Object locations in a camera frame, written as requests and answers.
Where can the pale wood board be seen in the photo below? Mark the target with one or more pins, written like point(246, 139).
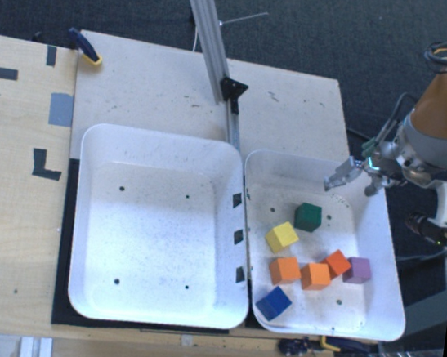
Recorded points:
point(157, 90)

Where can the orange cube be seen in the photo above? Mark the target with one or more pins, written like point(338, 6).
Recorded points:
point(285, 269)
point(315, 276)

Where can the white plastic tray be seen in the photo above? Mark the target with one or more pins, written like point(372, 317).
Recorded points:
point(149, 237)
point(377, 286)

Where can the blue cube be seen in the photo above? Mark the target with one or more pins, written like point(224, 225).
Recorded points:
point(273, 303)

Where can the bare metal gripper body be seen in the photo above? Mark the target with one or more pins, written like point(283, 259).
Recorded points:
point(392, 164)

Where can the black cylinder on white bracket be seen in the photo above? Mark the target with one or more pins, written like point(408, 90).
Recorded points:
point(444, 204)

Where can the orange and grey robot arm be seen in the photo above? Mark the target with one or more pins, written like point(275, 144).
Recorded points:
point(443, 109)

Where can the purple cube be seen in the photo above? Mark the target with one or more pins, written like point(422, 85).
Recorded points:
point(358, 270)

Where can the red-orange cube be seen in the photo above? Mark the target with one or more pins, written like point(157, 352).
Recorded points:
point(337, 263)

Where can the green cube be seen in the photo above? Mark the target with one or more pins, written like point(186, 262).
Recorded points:
point(308, 217)

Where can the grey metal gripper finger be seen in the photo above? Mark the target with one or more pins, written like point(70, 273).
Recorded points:
point(374, 187)
point(344, 173)

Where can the yellow cube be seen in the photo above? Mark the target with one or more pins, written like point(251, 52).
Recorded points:
point(281, 236)

